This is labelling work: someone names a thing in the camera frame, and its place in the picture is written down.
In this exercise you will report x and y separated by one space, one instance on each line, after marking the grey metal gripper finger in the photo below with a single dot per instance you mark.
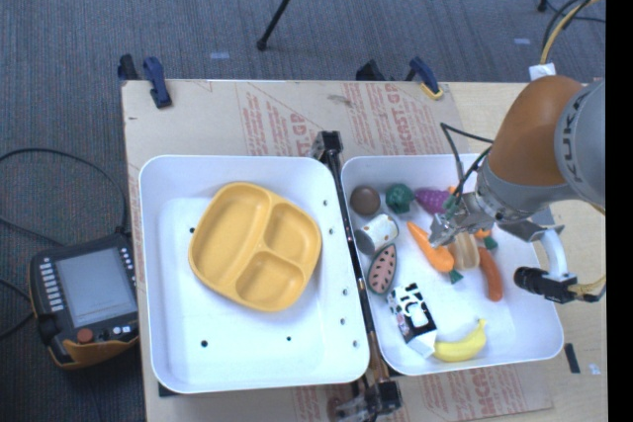
437 234
453 237

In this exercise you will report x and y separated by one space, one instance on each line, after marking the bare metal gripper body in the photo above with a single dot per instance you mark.
467 216

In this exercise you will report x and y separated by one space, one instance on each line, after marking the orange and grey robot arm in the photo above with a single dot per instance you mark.
534 133

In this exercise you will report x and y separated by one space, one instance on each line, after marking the large orange carrot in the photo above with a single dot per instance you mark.
435 254

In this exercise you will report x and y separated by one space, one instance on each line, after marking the tan bread roll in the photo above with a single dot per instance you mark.
465 254

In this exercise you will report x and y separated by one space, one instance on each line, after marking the small orange carrot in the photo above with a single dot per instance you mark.
486 237

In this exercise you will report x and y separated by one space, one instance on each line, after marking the purple grapes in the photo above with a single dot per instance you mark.
431 199

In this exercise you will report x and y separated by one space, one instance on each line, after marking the green broccoli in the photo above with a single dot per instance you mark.
398 197

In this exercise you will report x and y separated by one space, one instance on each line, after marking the orange sausage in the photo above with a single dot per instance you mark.
491 277

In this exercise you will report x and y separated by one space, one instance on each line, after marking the small white can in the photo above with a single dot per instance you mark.
381 231

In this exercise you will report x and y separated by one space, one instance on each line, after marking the red and green watermelon slice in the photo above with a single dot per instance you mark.
383 270

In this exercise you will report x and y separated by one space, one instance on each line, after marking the brown round biscuit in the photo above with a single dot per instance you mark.
365 200

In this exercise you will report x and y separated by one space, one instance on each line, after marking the thin black and white rod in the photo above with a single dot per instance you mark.
357 257

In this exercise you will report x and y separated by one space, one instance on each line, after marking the black and white milk carton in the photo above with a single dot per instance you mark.
413 316

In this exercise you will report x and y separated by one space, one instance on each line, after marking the yellow banana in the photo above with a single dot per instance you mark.
462 347

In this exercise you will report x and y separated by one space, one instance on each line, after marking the white plastic tray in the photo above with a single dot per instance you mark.
198 351
514 331

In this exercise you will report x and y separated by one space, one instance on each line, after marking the brown cardboard board, red print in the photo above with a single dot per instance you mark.
277 118

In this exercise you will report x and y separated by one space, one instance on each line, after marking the yellow divided plate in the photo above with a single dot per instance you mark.
232 232

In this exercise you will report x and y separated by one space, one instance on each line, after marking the black cylinder on white bracket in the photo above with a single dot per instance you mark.
544 282

